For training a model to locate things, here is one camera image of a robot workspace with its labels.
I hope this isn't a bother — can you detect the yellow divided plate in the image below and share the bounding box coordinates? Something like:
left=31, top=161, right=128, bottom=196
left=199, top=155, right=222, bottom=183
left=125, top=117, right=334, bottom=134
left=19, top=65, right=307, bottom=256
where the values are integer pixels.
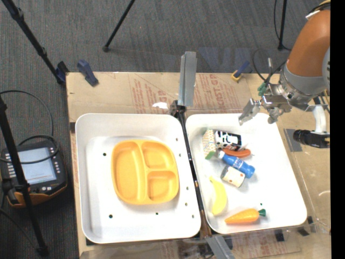
left=111, top=139, right=181, bottom=206

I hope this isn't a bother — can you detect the orange carrot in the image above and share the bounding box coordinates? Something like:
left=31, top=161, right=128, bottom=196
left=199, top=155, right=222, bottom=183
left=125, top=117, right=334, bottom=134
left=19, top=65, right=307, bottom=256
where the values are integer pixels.
left=224, top=208, right=267, bottom=226

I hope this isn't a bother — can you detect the black block with wires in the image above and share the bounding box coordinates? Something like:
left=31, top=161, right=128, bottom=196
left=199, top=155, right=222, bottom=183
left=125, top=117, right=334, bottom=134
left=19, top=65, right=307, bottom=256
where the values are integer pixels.
left=169, top=100, right=187, bottom=116

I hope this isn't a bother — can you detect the black cylinder on white bracket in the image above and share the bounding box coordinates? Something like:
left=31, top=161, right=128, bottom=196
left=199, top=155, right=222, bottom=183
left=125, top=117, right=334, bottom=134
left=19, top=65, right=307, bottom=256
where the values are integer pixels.
left=293, top=104, right=331, bottom=149

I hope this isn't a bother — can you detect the white plastic tray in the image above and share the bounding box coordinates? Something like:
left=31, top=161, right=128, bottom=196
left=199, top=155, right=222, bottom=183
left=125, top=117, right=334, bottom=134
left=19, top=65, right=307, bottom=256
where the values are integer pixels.
left=74, top=113, right=202, bottom=244
left=185, top=112, right=308, bottom=235

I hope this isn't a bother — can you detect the thin black rod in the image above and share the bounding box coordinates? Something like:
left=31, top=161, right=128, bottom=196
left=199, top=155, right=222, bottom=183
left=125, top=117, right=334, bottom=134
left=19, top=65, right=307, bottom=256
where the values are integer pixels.
left=176, top=111, right=213, bottom=237

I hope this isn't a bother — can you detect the yellow banana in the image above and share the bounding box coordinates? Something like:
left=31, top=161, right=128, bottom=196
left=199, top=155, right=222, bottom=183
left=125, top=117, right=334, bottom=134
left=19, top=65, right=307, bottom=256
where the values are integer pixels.
left=209, top=175, right=228, bottom=216

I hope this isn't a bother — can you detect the blue bottle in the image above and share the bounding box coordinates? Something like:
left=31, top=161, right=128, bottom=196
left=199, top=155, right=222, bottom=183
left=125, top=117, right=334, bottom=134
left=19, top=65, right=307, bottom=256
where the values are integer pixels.
left=217, top=150, right=256, bottom=179

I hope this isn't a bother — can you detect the brown cardboard board red print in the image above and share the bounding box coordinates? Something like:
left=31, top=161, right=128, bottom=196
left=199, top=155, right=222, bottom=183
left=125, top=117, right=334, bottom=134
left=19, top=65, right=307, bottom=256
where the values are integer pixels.
left=65, top=71, right=307, bottom=259

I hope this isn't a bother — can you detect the white patterned carton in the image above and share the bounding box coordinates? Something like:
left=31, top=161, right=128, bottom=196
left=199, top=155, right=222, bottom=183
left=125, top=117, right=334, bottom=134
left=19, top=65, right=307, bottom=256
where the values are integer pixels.
left=202, top=128, right=218, bottom=160

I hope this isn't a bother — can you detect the orange-red sausage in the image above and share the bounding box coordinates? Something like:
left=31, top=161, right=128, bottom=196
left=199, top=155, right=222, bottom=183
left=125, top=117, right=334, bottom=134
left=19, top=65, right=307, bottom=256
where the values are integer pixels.
left=222, top=147, right=252, bottom=159

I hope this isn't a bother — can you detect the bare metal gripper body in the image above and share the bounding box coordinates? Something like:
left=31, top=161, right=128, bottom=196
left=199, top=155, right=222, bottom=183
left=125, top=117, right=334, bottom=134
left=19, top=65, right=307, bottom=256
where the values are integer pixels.
left=260, top=83, right=311, bottom=113

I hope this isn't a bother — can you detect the black and white carton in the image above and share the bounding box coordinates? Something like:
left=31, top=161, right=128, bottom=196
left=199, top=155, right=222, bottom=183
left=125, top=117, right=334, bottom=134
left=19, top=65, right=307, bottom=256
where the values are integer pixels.
left=213, top=129, right=249, bottom=150

